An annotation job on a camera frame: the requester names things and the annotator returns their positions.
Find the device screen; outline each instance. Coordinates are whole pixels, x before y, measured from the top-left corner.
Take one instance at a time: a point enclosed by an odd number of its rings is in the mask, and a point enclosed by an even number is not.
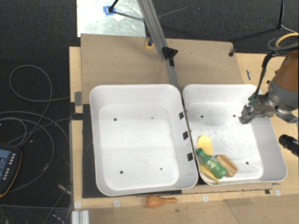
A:
[[[3,175],[7,159],[10,156],[10,151],[0,149],[0,178]]]

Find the black floor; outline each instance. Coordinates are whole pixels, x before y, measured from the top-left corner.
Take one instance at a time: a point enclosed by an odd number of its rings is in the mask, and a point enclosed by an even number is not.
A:
[[[233,42],[237,52],[267,52],[267,42],[286,34],[276,29],[281,0],[153,0],[159,15],[186,7],[161,18],[166,37]],[[285,0],[283,23],[298,31],[299,0]],[[69,96],[68,47],[79,46],[76,33],[76,0],[0,0],[0,112],[26,111],[42,114],[48,102],[29,102],[9,88],[9,75],[21,65],[42,68],[51,78],[53,98]],[[18,69],[12,86],[31,99],[49,99],[46,76],[31,67]],[[68,100],[50,103],[46,117],[52,120],[70,116]],[[17,117],[37,122],[32,114],[6,113],[0,119]],[[18,121],[0,122],[0,142],[6,143],[22,134]],[[68,121],[59,123],[68,133]],[[26,121],[28,131],[34,124]],[[57,186],[70,184],[68,140],[57,126],[49,126],[55,152],[53,163],[33,184],[8,193],[0,204],[52,207],[63,193]],[[34,132],[23,148],[20,173],[12,189],[36,178],[47,168],[52,149],[50,138]],[[67,207],[64,195],[57,207]]]

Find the bottle label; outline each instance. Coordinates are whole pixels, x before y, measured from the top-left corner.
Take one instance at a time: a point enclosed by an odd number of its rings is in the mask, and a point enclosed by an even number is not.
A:
[[[211,169],[213,168],[215,165],[216,165],[216,159],[215,158],[211,158],[207,163],[206,163],[206,166]]]

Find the wooden knob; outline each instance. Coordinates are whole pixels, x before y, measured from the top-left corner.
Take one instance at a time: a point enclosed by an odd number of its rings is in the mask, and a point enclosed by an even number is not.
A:
[[[175,197],[163,198],[159,196],[148,196],[146,198],[146,205],[150,208],[156,208],[164,203],[177,203],[177,199]]]

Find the white tray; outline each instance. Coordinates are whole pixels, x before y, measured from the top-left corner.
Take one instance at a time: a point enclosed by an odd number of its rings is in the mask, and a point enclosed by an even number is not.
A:
[[[210,185],[271,182],[285,179],[287,169],[269,118],[242,125],[238,119],[253,85],[188,85],[183,90],[193,145],[201,135],[211,138],[214,155],[224,154],[237,166],[234,177],[219,182],[200,174]]]
[[[120,196],[187,189],[197,183],[177,88],[101,85],[90,93],[90,108],[96,183],[102,193]]]

